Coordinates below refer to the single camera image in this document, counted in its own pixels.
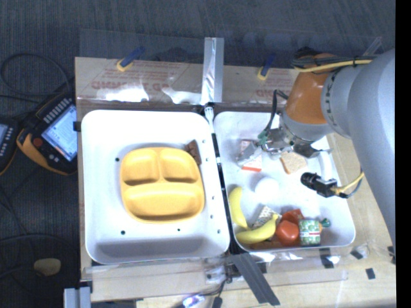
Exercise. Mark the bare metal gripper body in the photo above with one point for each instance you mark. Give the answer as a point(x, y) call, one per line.
point(278, 140)

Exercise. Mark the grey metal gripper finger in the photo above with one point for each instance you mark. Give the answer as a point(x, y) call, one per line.
point(248, 155)
point(306, 150)

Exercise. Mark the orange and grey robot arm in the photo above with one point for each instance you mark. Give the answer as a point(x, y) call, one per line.
point(359, 107)

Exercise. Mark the orange and white carton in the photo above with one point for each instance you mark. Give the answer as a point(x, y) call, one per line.
point(253, 165)

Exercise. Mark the tan bread slice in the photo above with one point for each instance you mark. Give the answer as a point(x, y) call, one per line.
point(293, 163)

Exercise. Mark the white egg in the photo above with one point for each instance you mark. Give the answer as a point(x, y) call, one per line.
point(266, 188)

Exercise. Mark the white plastic tray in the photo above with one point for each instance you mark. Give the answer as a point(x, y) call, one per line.
point(289, 191)
point(102, 172)

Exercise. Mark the yellow banana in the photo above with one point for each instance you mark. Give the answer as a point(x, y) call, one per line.
point(237, 205)
point(258, 233)

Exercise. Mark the brown chocolate bar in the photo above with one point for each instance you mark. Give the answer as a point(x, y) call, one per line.
point(193, 151)

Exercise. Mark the white patterned packet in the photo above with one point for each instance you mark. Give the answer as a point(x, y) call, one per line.
point(265, 215)

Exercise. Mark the red pepper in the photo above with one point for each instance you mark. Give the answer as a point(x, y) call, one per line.
point(293, 216)

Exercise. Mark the orange carrot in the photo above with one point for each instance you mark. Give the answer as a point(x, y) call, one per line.
point(324, 223)

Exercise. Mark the green peas can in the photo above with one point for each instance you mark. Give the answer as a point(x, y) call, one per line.
point(309, 233)

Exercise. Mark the orange tomato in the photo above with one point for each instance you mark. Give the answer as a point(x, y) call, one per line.
point(286, 233)

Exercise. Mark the yellow divided plate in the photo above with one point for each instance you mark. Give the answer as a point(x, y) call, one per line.
point(162, 188)

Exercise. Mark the brown cardboard board red print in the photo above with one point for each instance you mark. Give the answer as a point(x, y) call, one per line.
point(96, 82)

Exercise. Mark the black cylinder on white bracket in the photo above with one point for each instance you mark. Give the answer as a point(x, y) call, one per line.
point(316, 181)

